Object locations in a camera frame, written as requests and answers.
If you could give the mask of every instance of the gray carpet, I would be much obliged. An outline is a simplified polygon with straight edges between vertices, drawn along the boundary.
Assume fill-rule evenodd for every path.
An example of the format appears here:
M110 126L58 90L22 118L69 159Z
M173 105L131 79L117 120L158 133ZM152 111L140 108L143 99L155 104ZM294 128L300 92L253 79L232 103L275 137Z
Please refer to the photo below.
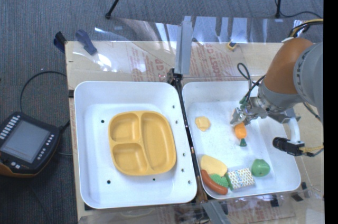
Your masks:
M41 71L65 73L64 54L53 45L61 31L67 40L83 29L102 40L98 27L112 31L115 18L178 25L184 16L274 18L275 0L120 0L110 20L105 14L114 0L0 0L0 122L20 109L24 84ZM281 18L323 17L324 0L281 0ZM69 118L63 75L47 73L30 82L22 96L25 113L62 126ZM59 152L71 152L70 129ZM56 154L35 178L0 176L0 223L77 223L72 157Z

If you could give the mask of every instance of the yellow divided plate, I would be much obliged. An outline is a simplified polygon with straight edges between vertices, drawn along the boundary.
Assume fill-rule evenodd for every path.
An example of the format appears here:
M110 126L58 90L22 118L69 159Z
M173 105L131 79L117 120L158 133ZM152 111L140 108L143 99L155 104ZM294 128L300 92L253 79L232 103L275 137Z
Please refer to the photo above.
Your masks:
M170 124L155 111L117 114L109 122L108 136L112 161L125 174L159 174L176 162Z

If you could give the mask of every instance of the toy food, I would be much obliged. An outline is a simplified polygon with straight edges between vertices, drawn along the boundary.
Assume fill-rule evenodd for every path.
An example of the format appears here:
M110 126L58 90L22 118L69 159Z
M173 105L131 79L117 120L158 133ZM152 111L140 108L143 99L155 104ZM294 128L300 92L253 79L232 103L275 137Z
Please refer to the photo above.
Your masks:
M220 160L210 156L203 155L201 157L201 170L206 170L208 174L218 174L224 176L228 171L228 167Z
M229 171L226 174L231 190L244 188L246 186L254 185L255 180L252 177L251 171L248 167L240 170Z
M270 172L270 166L264 159L255 159L251 166L251 172L253 176L263 177Z
M195 124L201 131L206 131L210 127L210 121L205 116L200 116L195 119Z
M229 182L227 180L226 177L221 177L219 176L218 174L211 174L210 175L210 178L217 184L225 187L225 188L228 188L229 187Z
M226 195L228 193L228 189L214 182L206 170L201 170L201 176L203 183L211 190L221 195Z
M236 137L241 140L239 146L247 146L247 143L244 139L247 137L247 130L243 122L234 126L234 133L236 134Z

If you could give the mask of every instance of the toy sausage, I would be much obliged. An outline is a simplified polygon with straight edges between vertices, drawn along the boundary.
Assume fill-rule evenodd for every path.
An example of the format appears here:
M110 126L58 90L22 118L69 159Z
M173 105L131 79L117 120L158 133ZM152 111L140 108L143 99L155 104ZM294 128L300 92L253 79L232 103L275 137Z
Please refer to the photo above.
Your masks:
M216 182L214 182L210 176L208 175L208 173L206 172L206 170L201 170L201 176L202 176L202 181L203 183L208 186L211 190L215 191L218 194L221 195L226 195L228 193L228 189L217 184Z

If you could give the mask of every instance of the black cable cord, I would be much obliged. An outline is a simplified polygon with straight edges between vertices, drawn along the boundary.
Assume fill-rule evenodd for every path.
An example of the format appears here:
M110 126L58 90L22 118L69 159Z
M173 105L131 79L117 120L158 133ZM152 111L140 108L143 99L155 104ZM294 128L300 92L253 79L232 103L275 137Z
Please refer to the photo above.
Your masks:
M318 15L318 14L316 14L316 13L314 13L314 12L311 12L311 11L303 11L303 12L299 12L299 13L294 14L294 15L285 15L285 14L283 14L281 11L279 11L279 13L280 13L283 17L294 17L294 16L300 15L300 14L313 14L313 15L319 17L319 18L322 18L320 15Z
M319 153L321 153L322 151L324 151L324 149L320 149L317 153L310 153L310 152L308 152L305 155L306 156L310 156L310 157L314 157L314 156L318 155Z
M245 75L245 74L240 70L240 68L239 68L240 66L244 67L245 72L247 73L247 75ZM259 86L260 82L263 80L263 78L265 77L265 75L262 76L262 77L260 77L256 82L252 82L252 81L251 81L251 77L250 77L249 70L248 70L248 68L244 65L244 63L239 62L239 63L237 64L237 69L238 69L238 71L241 73L241 75L242 75L245 79L247 79L247 80L250 81L250 87L249 87L249 90L248 90L248 92L244 95L245 101L248 102L252 90L254 89L255 86Z
M303 103L304 107L313 115L316 119L320 120L320 117L318 114L316 114L312 109L310 109L305 103Z
M31 186L30 184L29 184L28 186L29 186L30 190L32 190L32 192L34 193L34 195L35 195L35 197L37 198L38 202L40 203L40 205L41 205L41 207L42 207L42 209L43 209L43 211L44 211L44 213L45 213L45 215L46 215L46 217L47 217L47 219L48 219L48 222L49 222L50 224L53 223L52 220L51 220L50 217L49 217L49 214L48 214L47 211L46 211L46 208L43 206L43 203L42 203L41 200L39 199L39 196L37 195L36 191L32 188L32 186Z
M310 27L312 25L321 25L321 24L324 24L323 21L316 21L316 22L308 22L308 23L303 23L303 24L300 24L298 26L295 26L292 28L292 30L290 31L289 33L289 37L293 34L294 36L293 37L298 37L298 33L299 31L301 30L304 30L303 33L307 32L308 29L310 29Z
M22 96L23 96L23 92L25 90L25 88L27 87L27 85L31 82L31 80L33 80L34 78L42 75L42 74L46 74L46 73L55 73L55 74L60 74L64 77L67 77L64 73L61 73L61 72L57 72L57 71L43 71L43 72L40 72L40 73L37 73L35 75L33 75L26 83L25 85L23 86L22 90L21 90L21 93L20 93L20 111L23 112L23 109L22 109ZM60 129L60 133L62 134L65 129L70 125L70 120L68 120L64 125L60 126L59 129ZM61 153L61 152L58 152L58 154L60 155L65 155L65 156L72 156L72 154L68 154L68 153Z

